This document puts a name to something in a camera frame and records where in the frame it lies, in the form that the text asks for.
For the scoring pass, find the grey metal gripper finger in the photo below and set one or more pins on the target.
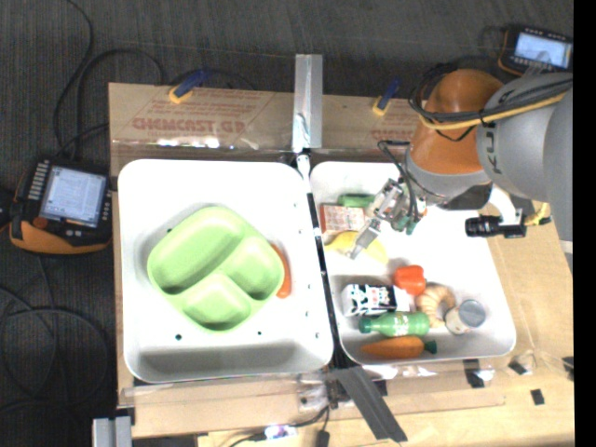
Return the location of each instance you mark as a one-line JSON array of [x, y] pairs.
[[365, 240]]

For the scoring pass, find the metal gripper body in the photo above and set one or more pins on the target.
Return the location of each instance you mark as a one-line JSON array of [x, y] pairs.
[[393, 203]]

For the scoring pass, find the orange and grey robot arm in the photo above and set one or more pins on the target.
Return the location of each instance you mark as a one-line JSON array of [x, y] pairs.
[[521, 156]]

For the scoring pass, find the yellow banana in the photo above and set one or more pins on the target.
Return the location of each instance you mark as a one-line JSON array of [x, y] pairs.
[[342, 241]]

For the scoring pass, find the red and white packet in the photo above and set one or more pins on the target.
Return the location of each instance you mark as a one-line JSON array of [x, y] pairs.
[[340, 218]]

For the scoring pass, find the small green bottle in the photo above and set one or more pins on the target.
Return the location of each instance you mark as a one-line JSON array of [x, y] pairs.
[[355, 199]]

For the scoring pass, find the black and white milk carton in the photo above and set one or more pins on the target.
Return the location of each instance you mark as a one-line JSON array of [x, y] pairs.
[[370, 300]]

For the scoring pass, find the orange toy pepper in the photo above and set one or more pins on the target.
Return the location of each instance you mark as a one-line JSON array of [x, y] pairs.
[[410, 280]]

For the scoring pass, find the white plastic tray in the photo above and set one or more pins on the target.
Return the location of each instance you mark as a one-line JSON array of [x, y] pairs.
[[219, 361], [447, 259]]

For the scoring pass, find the beige toy croissant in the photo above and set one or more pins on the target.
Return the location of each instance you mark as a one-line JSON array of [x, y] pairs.
[[430, 298]]

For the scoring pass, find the orange toy sausage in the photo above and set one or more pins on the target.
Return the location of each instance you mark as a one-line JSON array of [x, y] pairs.
[[285, 282]]

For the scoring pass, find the green plastic bottle white label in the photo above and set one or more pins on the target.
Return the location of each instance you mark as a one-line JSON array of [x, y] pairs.
[[400, 324]]

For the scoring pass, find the orange carrot green top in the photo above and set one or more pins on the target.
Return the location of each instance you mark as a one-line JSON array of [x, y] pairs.
[[393, 348]]

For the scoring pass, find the small can grey lid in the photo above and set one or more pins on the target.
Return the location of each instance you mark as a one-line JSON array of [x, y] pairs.
[[468, 317]]

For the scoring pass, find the green divided plate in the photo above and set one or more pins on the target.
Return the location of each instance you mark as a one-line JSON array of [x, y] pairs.
[[209, 259]]

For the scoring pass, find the brown cardboard board red print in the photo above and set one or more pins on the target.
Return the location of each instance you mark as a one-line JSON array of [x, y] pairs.
[[195, 119]]

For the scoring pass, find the black cylinder on white bracket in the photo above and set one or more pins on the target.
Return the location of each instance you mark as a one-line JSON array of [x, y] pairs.
[[489, 226]]

